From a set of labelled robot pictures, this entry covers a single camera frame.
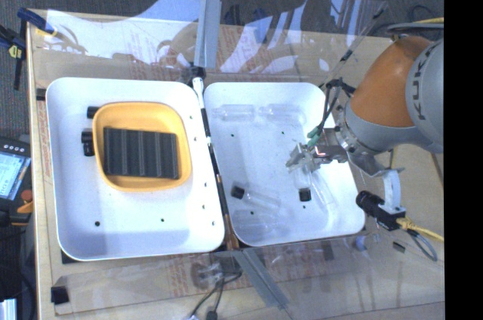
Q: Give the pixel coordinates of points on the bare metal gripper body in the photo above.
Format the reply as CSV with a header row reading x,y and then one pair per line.
x,y
332,148

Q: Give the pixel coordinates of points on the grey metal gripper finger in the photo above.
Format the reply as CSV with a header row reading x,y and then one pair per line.
x,y
311,162
294,156

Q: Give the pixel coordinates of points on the clear bottle with black cap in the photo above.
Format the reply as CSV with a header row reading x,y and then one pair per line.
x,y
305,194
238,192

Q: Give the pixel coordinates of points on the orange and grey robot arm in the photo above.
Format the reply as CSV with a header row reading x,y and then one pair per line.
x,y
392,96

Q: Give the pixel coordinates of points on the white plastic tray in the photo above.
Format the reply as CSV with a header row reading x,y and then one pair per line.
x,y
260,160
124,220

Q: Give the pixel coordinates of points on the clear plastic bottle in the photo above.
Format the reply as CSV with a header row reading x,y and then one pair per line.
x,y
235,112
281,112

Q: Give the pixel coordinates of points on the brown cardboard board red print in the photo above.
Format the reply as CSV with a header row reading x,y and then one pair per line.
x,y
400,194

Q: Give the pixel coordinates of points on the thin black and white rod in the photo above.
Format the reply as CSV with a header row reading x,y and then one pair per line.
x,y
208,137

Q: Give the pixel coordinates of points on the black ribbed rectangular block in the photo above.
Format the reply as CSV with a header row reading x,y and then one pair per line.
x,y
140,153

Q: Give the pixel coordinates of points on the black capped small bottle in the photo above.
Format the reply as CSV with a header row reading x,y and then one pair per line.
x,y
87,143

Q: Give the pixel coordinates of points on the small black cap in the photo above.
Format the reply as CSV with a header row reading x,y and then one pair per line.
x,y
91,112

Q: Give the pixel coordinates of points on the black cylinder on white bracket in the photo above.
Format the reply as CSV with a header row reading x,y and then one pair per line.
x,y
377,206

